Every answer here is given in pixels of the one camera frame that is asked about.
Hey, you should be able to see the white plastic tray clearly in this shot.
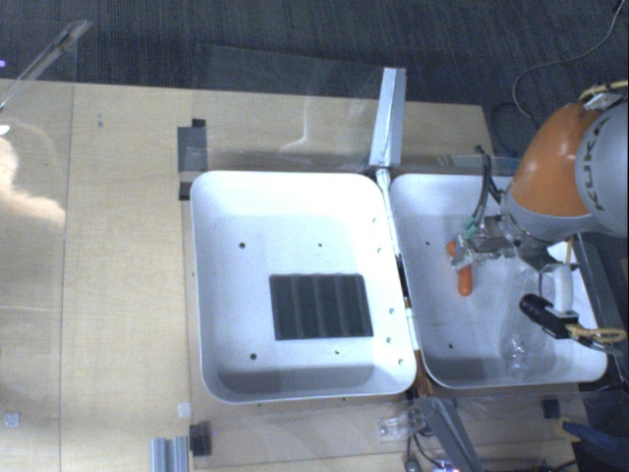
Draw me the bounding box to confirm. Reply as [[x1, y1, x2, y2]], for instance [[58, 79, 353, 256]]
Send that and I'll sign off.
[[388, 171, 609, 391], [189, 169, 419, 405]]

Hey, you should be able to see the black ribbed rectangular pad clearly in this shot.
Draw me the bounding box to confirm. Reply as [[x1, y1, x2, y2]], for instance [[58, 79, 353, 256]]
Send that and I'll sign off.
[[267, 272, 374, 342]]

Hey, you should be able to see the thin black and white rod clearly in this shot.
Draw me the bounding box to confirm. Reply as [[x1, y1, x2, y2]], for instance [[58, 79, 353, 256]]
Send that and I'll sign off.
[[374, 166, 422, 354]]

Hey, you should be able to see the clear plastic bottle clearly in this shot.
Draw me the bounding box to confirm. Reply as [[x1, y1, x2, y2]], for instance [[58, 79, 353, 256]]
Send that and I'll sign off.
[[499, 268, 547, 381]]

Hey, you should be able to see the orange sausage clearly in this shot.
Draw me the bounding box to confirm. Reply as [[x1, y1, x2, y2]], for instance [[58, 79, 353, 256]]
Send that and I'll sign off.
[[446, 239, 475, 298]]

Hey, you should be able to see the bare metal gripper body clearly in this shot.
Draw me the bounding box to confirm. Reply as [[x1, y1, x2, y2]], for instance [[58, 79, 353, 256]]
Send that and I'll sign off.
[[472, 214, 525, 261]]

